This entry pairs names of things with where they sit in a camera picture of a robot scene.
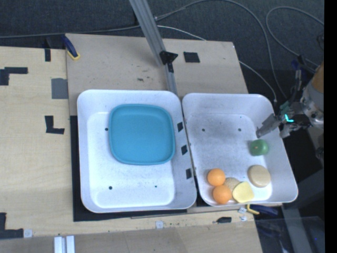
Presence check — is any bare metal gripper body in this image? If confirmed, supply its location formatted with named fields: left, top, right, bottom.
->
left=283, top=102, right=325, bottom=131

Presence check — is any green round toy fruit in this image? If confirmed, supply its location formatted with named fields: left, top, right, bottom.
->
left=249, top=139, right=270, bottom=157

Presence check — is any white plastic tray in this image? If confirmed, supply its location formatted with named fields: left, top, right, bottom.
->
left=76, top=89, right=198, bottom=214
left=181, top=92, right=299, bottom=208

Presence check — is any tan oval biscuit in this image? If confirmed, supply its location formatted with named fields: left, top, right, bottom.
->
left=247, top=164, right=272, bottom=188

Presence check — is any beige toy bread piece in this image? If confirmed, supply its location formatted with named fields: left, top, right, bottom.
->
left=223, top=177, right=241, bottom=192

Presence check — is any yellow toy potato chip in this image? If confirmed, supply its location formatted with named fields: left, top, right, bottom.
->
left=232, top=181, right=255, bottom=203

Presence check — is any orange ball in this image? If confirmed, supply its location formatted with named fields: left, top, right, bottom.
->
left=206, top=168, right=226, bottom=187
left=212, top=184, right=233, bottom=205

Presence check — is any blue plate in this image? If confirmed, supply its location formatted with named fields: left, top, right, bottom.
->
left=108, top=103, right=176, bottom=166

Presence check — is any pale wood board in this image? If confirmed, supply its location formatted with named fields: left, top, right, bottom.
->
left=65, top=33, right=256, bottom=221

